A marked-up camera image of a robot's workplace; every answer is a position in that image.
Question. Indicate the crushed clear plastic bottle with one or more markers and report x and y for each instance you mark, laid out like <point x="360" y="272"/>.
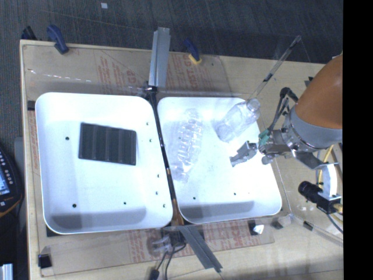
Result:
<point x="188" y="144"/>

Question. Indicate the black cylinder on white bracket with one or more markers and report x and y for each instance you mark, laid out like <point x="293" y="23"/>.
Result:
<point x="311" y="192"/>

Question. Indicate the brown cardboard board red print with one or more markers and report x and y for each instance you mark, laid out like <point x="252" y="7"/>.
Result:
<point x="116" y="69"/>

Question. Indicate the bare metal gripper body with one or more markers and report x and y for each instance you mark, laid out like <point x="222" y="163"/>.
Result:
<point x="277" y="146"/>

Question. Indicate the white plastic tray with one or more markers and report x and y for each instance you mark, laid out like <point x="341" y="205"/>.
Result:
<point x="221" y="185"/>
<point x="102" y="191"/>

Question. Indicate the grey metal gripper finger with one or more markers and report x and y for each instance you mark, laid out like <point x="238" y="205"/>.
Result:
<point x="249" y="149"/>
<point x="239" y="160"/>

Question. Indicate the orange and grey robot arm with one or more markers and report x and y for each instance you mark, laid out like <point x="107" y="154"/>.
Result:
<point x="320" y="98"/>

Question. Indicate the black ribbed rectangular insert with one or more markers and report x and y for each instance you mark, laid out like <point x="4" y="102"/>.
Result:
<point x="107" y="144"/>

